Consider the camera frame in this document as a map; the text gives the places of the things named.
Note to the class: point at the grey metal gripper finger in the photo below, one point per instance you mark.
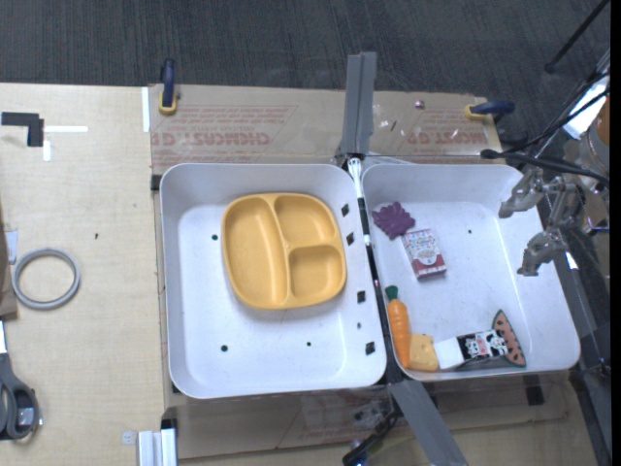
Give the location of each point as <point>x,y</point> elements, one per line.
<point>519,194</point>
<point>538,250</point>

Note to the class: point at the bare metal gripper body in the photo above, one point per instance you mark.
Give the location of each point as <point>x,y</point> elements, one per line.
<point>566,202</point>

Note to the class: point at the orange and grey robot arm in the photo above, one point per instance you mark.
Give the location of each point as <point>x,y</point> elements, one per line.
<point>604,124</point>

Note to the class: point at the white plastic tray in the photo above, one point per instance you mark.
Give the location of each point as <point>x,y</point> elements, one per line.
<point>271,347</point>
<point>475,284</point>

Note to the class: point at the red watermelon slice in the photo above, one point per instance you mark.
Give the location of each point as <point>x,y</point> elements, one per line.
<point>513,340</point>

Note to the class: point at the red and white packet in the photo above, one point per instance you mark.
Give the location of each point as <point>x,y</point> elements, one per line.
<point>424,256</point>

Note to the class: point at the white cow print carton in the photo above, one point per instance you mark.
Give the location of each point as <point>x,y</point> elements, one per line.
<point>478,346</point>

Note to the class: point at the purple grapes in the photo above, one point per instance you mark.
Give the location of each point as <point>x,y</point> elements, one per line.
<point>393,219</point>

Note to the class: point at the yellow cheese wedge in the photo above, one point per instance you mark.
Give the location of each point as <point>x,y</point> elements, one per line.
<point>421,353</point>

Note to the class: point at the orange carrot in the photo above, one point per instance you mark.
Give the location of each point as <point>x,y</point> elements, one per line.
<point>399,323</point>

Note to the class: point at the yellow divided plate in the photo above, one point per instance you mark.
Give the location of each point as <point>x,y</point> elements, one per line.
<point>252,250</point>

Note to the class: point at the brown cardboard board red print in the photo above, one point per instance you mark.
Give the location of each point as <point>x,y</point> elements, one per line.
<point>218,129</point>

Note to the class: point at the grey tape roll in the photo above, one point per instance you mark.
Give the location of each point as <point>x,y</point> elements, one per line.
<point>19,279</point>

